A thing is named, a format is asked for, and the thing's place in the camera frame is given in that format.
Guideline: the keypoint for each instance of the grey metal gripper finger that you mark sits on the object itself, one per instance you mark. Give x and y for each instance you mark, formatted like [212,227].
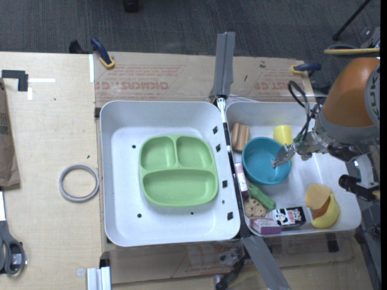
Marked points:
[276,162]
[287,150]

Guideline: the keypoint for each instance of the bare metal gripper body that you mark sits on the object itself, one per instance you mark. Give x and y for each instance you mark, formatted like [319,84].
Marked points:
[311,145]

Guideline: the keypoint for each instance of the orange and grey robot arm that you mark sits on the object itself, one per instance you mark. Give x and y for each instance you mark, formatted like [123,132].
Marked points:
[347,95]

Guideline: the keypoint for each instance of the blue bowl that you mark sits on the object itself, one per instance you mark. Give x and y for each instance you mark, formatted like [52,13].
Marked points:
[260,168]

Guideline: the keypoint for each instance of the yellow cup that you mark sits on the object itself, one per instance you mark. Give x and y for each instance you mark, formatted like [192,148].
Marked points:
[282,133]

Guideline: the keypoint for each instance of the white plastic tray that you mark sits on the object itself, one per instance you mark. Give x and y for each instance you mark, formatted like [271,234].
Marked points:
[305,174]
[127,174]

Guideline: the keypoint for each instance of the green toy vegetable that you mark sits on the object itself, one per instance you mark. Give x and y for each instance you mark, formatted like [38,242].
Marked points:
[263,196]

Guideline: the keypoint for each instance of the pink carton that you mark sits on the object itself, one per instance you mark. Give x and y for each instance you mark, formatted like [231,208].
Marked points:
[242,180]

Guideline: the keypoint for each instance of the tan toy bread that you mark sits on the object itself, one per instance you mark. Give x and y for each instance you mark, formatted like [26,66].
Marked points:
[240,136]

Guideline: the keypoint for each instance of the pale yellow round slice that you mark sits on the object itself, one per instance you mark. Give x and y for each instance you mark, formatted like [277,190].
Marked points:
[314,195]

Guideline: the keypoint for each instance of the brown toy biscuit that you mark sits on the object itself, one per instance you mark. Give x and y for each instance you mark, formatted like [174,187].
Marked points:
[254,208]

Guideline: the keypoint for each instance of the cow print carton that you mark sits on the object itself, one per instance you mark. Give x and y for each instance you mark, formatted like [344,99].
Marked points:
[288,217]

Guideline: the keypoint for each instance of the orange toy slice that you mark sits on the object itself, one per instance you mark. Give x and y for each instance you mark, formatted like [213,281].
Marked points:
[321,208]

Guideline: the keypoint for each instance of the pink and white box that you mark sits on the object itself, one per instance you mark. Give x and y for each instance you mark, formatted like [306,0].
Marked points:
[266,226]

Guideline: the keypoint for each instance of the yellow banana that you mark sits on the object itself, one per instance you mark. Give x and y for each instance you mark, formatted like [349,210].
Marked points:
[331,214]

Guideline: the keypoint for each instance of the green divided plate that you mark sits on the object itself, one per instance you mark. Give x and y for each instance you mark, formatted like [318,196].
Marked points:
[178,186]

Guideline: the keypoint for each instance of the brown cardboard board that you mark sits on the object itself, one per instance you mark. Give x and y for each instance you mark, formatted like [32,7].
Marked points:
[169,77]

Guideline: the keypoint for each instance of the brown paper bag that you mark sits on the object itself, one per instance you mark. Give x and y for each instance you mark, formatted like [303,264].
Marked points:
[7,150]

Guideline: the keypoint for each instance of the grey scissors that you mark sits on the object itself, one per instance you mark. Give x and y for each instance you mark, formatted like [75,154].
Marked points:
[9,246]

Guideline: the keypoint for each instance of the black cylinder on white bracket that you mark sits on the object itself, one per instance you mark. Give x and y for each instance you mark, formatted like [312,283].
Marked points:
[359,186]

